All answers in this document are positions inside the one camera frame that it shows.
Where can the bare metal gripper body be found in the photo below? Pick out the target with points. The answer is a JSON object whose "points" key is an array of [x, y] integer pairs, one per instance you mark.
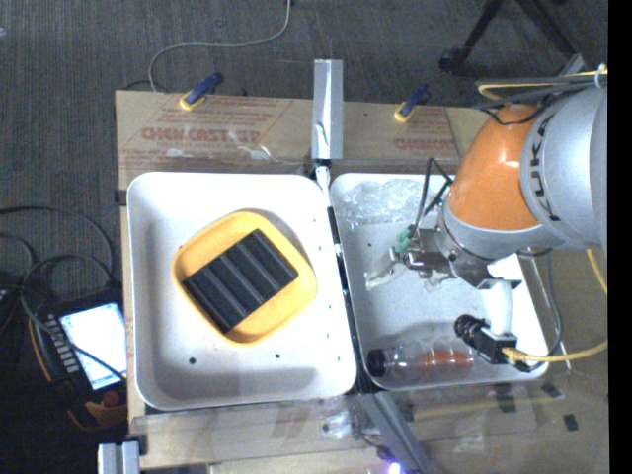
{"points": [[428, 257]]}

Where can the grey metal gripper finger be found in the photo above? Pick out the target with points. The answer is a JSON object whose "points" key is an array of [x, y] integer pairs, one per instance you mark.
{"points": [[387, 267], [437, 281]]}

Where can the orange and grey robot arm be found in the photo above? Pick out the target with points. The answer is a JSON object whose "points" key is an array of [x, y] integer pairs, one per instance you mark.
{"points": [[498, 176]]}

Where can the white plastic tray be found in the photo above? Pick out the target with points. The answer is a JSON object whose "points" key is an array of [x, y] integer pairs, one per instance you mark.
{"points": [[419, 309], [163, 363]]}

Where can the crumpled clear plastic bag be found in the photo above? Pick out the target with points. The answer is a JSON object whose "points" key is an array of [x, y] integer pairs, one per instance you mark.
{"points": [[380, 200]]}

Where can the clear plastic bottle orange label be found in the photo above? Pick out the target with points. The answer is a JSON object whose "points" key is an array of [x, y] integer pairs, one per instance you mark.
{"points": [[424, 361]]}

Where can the black ribbed block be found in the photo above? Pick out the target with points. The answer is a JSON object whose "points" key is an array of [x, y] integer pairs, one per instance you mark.
{"points": [[239, 279]]}

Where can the brown cardboard board red print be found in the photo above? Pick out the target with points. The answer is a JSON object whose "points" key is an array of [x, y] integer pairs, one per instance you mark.
{"points": [[222, 131]]}

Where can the black cylinder on white bracket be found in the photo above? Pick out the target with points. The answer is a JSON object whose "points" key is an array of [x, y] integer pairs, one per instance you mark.
{"points": [[497, 309]]}

